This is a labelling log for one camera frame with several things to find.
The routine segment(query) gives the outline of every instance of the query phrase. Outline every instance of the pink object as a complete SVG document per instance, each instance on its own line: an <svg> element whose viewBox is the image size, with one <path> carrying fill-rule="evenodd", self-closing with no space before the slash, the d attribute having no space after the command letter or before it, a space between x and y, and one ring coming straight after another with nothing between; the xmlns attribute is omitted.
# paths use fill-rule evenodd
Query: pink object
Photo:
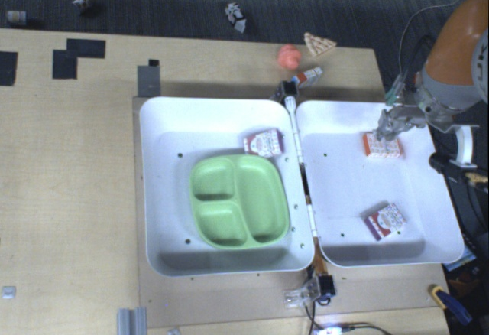
<svg viewBox="0 0 489 335"><path fill-rule="evenodd" d="M300 58L302 54L292 44L285 44L278 51L277 62L282 67L295 70L299 66Z"/></svg>

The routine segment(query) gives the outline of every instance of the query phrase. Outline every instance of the green divided plate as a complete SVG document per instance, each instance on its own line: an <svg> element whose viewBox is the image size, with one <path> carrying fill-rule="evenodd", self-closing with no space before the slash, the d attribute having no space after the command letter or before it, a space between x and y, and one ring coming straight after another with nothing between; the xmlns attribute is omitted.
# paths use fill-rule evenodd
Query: green divided plate
<svg viewBox="0 0 489 335"><path fill-rule="evenodd" d="M190 175L190 201L201 237L220 249L270 245L289 229L289 210L277 169L255 155L200 161Z"/></svg>

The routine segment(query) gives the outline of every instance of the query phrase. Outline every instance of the small white square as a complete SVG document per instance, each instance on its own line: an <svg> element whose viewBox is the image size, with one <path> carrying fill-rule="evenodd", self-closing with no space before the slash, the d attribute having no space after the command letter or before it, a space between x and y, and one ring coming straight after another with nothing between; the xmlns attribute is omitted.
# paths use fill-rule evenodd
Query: small white square
<svg viewBox="0 0 489 335"><path fill-rule="evenodd" d="M4 298L5 300L15 298L16 293L17 288L15 286L4 286L2 288L2 298Z"/></svg>

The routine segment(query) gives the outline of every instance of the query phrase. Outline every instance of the wooden table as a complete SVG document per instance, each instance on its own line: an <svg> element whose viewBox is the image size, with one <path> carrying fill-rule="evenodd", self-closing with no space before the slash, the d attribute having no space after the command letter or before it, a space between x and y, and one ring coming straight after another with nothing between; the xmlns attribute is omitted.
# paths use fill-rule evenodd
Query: wooden table
<svg viewBox="0 0 489 335"><path fill-rule="evenodd" d="M53 50L65 50L67 38L105 40L105 59L79 58L77 80L53 80ZM0 29L0 51L18 52L15 85L0 87L0 287L17 287L15 299L0 299L0 333L115 334L117 310L144 303L134 188L137 66L160 61L164 95L264 98L291 76L277 66L279 48ZM303 96L383 99L372 50L336 48L316 59L301 49L301 68L325 71ZM338 296L318 311L318 322L369 321L395 334L448 333L443 312L426 292L430 284L446 288L440 265L329 270ZM224 324L199 324L204 321L195 311L212 309L193 299L205 277L180 280L178 288L165 279L186 309L176 308L167 327L149 334L165 334L177 324L182 335L306 334L304 312L286 311L277 301L283 282L276 282L284 276L300 279L237 275L230 287L226 276L210 278L224 285L217 293L244 296L239 309L228 304ZM254 289L270 297L256 302ZM265 303L273 308L262 309Z"/></svg>

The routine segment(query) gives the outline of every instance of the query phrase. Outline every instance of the light wood surface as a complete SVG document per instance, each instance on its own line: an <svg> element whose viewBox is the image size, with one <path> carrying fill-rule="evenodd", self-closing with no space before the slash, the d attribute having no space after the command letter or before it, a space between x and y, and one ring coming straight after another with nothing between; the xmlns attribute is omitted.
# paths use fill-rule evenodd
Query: light wood surface
<svg viewBox="0 0 489 335"><path fill-rule="evenodd" d="M80 58L78 80L52 80L53 50L66 49L68 37L106 40L105 59ZM132 120L137 66L160 60L164 95L261 98L291 76L275 62L279 48L0 30L0 51L19 53L15 85L0 87L0 286L17 287L15 299L0 299L0 333L115 334L117 310L143 302ZM300 49L306 55L305 46ZM318 59L305 57L301 68L318 65L325 75L304 96L382 100L372 50L336 48ZM426 293L431 283L446 287L439 265L329 269L338 296L320 315L352 312L340 319L370 321L394 333L448 333L442 312ZM182 335L306 333L301 310L261 310L278 304L282 277L288 276L280 275L278 283L273 275L236 276L232 287L214 290L218 297L242 293L241 305L229 304L224 311L229 321L273 320L184 325ZM165 283L169 296L179 301L167 326L205 322L198 312L206 300L203 294L193 300L193 292L206 282L219 284L206 277ZM269 297L256 305L253 290L261 289ZM277 318L283 315L290 317Z"/></svg>

